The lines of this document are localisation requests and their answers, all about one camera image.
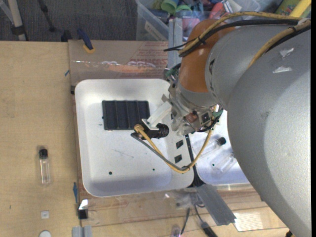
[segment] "white pole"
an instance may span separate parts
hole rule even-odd
[[[22,26],[23,23],[22,23],[22,18],[20,15],[17,1],[16,0],[8,0],[8,3],[9,3],[9,7],[10,7],[10,10],[12,13],[14,26],[15,27]],[[19,35],[19,40],[26,40],[25,34]]]
[[[8,16],[8,18],[10,19],[10,21],[12,22],[12,24],[14,24],[13,22],[13,17],[12,17],[12,13],[10,11],[10,9],[8,8],[8,6],[6,6],[6,4],[3,2],[3,0],[0,0],[0,8],[4,11],[4,13]]]

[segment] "wire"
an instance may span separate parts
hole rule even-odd
[[[165,76],[166,78],[168,78],[169,76],[173,75],[173,73],[175,71],[177,71],[179,68],[181,67],[181,62],[174,65],[171,69],[169,69],[166,73],[165,73]]]
[[[198,47],[201,43],[205,42],[205,40],[207,40],[209,37],[211,37],[213,34],[217,33],[220,30],[226,29],[226,28],[230,28],[230,27],[236,27],[236,26],[252,26],[252,25],[281,25],[281,24],[287,24],[287,25],[296,25],[297,22],[299,21],[299,19],[253,19],[253,20],[241,20],[241,21],[235,21],[229,24],[225,24],[219,27],[216,27],[215,29],[211,30],[210,32],[208,32],[203,38],[195,38],[192,39],[182,45],[179,46],[175,46],[175,47],[171,47],[168,49],[165,49],[164,51],[174,51],[177,50],[179,51],[180,47],[183,47],[184,45],[198,39],[198,43],[196,43],[194,46],[192,46],[190,48],[190,50],[194,50],[196,47]],[[182,53],[181,55],[179,55],[180,57],[184,57],[187,54],[189,54],[190,50],[187,50],[186,52]]]
[[[274,19],[293,19],[293,20],[301,19],[301,18],[297,18],[297,17],[283,16],[283,15],[278,15],[278,14],[273,14],[273,13],[255,12],[255,11],[244,11],[244,12],[235,12],[235,13],[232,13],[232,14],[228,14],[227,16],[220,18],[214,24],[209,26],[193,42],[189,43],[188,45],[186,45],[186,47],[184,47],[183,49],[179,50],[178,51],[178,53],[180,54],[179,56],[182,57],[181,54],[183,54],[187,50],[191,49],[194,45],[196,45],[196,44],[200,45],[198,39],[203,39],[205,35],[207,35],[211,30],[213,30],[215,27],[220,25],[225,20],[230,19],[230,18],[234,18],[234,17],[240,17],[240,16],[258,16],[258,17],[266,17],[266,18],[274,18]]]
[[[167,158],[165,158],[164,156],[160,155],[155,149],[153,149],[151,146],[149,146],[145,141],[143,141],[141,138],[139,138],[138,136],[136,136],[134,133],[132,133],[130,136],[132,136],[134,139],[138,140],[139,142],[141,142],[143,145],[145,145],[147,148],[149,148],[151,151],[153,151],[157,156],[159,156],[162,160],[164,160],[166,163],[172,165],[173,167],[177,168],[178,170],[184,170],[186,168],[189,168],[187,166],[184,166],[182,168],[179,168],[177,165],[173,164],[172,162],[170,162]]]
[[[197,205],[196,205],[196,204],[194,205],[194,209],[195,209],[195,211],[196,211],[196,213],[197,213],[198,218],[199,218],[199,219],[201,220],[201,222],[203,223],[204,220],[202,220],[200,214],[198,213],[198,209],[197,209]]]
[[[289,40],[290,38],[293,38],[293,37],[295,37],[295,36],[297,36],[297,35],[299,35],[299,34],[302,34],[302,33],[308,31],[308,30],[311,29],[311,28],[312,28],[312,26],[309,25],[309,26],[307,26],[306,28],[304,28],[304,29],[302,29],[302,30],[299,30],[299,31],[297,31],[297,32],[294,32],[294,33],[292,33],[292,34],[290,34],[290,35],[288,35],[288,36],[286,36],[286,37],[280,39],[280,40],[277,41],[275,44],[273,44],[273,45],[267,50],[267,52],[270,51],[271,49],[275,48],[276,46],[282,44],[283,42]]]
[[[209,224],[207,222],[205,222],[204,220],[202,220],[200,214],[198,213],[198,209],[197,209],[197,204],[194,204],[194,209],[197,213],[198,218],[201,221],[201,227],[203,229],[203,231],[205,232],[205,234],[209,237],[217,237],[217,235],[214,233],[214,231],[211,229],[211,227],[209,226]]]
[[[183,225],[183,228],[182,228],[182,230],[181,230],[180,235],[183,234],[183,232],[184,232],[184,229],[185,229],[185,227],[186,227],[186,225],[187,225],[187,222],[188,222],[188,219],[189,219],[189,215],[190,215],[190,208],[187,209],[186,220],[185,220],[185,222],[184,222],[184,225]]]
[[[144,128],[142,127],[142,125],[140,124],[137,124],[134,126],[134,130],[138,133],[140,133],[148,142],[149,144],[151,144],[151,146],[154,148],[154,150],[160,155],[162,156],[164,162],[174,171],[178,172],[178,173],[181,173],[181,174],[184,174],[186,172],[188,172],[195,164],[196,162],[198,161],[198,158],[201,156],[202,152],[204,151],[204,149],[206,148],[207,144],[208,144],[208,141],[212,135],[212,131],[210,130],[208,132],[208,135],[204,141],[204,144],[200,150],[200,152],[198,153],[198,155],[196,156],[196,158],[188,165],[188,166],[185,166],[181,169],[179,169],[178,167],[175,167],[174,164],[171,164],[169,161],[166,161],[166,158],[163,156],[162,152],[159,150],[159,148],[155,145],[155,143],[150,139],[150,137],[145,133],[144,131]]]
[[[206,132],[206,131],[212,129],[212,128],[214,127],[214,125],[216,125],[216,123],[218,122],[218,120],[219,120],[220,117],[221,117],[221,115],[218,116],[218,117],[216,117],[216,118],[214,119],[213,123],[212,123],[210,126],[206,127],[206,128],[203,129],[203,130],[200,130],[200,131],[198,131],[198,132]]]
[[[248,68],[251,67],[251,65],[259,59],[259,57],[261,57],[265,52],[267,52],[267,50],[273,46],[275,43],[277,43],[279,40],[281,40],[282,38],[295,33],[297,31],[300,31],[308,26],[310,26],[312,24],[311,20],[306,20],[303,23],[294,26],[294,27],[290,27],[285,29],[284,31],[278,33],[277,35],[273,36],[271,39],[269,39],[260,49],[259,51],[254,55],[254,57],[252,58],[252,60],[250,61]]]

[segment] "black tripod leg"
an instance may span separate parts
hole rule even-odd
[[[48,15],[48,8],[47,8],[46,4],[44,3],[43,0],[38,0],[38,2],[40,5],[40,9],[44,13],[44,16],[49,24],[49,31],[54,32],[56,30],[56,28],[53,26],[53,23],[51,22],[51,19]]]

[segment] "blue cup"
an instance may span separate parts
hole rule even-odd
[[[174,14],[178,6],[179,0],[163,0],[161,9],[170,14]]]

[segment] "gray floor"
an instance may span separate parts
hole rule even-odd
[[[48,31],[48,23],[37,0],[17,0],[31,41],[60,41],[64,30],[77,39],[77,28],[92,40],[135,40],[137,5],[135,0],[43,0],[58,31]],[[11,22],[0,9],[0,40],[18,40]]]

